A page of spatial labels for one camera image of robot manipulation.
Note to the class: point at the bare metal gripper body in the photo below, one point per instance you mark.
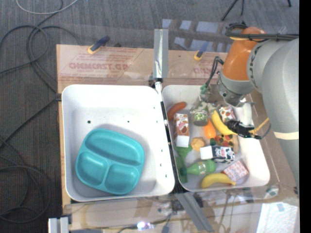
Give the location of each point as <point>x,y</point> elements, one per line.
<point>211,93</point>

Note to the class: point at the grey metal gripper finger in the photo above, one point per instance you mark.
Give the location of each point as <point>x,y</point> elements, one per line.
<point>197,105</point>
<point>211,105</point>

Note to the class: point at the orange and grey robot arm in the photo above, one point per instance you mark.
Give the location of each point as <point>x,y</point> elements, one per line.
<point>274,81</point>

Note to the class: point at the green small can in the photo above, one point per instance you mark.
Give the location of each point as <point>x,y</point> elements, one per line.
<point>200,118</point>

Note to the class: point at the red and white strawberry carton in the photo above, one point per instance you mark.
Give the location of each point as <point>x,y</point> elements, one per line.
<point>227,114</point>

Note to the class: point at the orange-red toy sausage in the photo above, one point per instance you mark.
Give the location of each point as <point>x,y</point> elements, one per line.
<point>175,109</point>

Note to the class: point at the yellow banana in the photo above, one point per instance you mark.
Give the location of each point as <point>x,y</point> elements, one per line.
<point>219,126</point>
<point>216,179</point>

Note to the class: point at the orange carrot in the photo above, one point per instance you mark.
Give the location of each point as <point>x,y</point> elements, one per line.
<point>210,130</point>

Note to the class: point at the brown and white carton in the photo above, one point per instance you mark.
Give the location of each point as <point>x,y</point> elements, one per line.
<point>181,130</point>

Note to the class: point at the tan toy biscuit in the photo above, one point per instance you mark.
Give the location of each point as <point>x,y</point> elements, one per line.
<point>197,144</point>

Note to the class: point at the toy pizza slice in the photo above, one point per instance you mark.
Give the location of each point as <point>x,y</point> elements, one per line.
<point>226,141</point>

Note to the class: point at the black and white milk carton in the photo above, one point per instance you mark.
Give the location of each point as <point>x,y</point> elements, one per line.
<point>218,153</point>

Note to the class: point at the green bottle with label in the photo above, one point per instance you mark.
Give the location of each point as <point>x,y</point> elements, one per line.
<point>202,167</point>

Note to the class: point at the dark green bottle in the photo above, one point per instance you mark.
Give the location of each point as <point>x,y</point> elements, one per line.
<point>181,170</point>

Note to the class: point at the white plastic tray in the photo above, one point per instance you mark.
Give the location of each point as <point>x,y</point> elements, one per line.
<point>252,159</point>
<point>109,105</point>

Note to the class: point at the red and white packet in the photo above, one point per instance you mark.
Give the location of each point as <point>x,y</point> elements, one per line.
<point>236,171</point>

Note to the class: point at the brown cardboard board red print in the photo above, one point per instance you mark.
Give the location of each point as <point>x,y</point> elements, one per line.
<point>102,67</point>

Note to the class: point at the teal divided plate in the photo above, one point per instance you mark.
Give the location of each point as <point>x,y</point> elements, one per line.
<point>109,161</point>

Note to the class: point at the black cylinder on white bracket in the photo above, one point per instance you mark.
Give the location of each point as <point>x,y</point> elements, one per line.
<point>240,128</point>

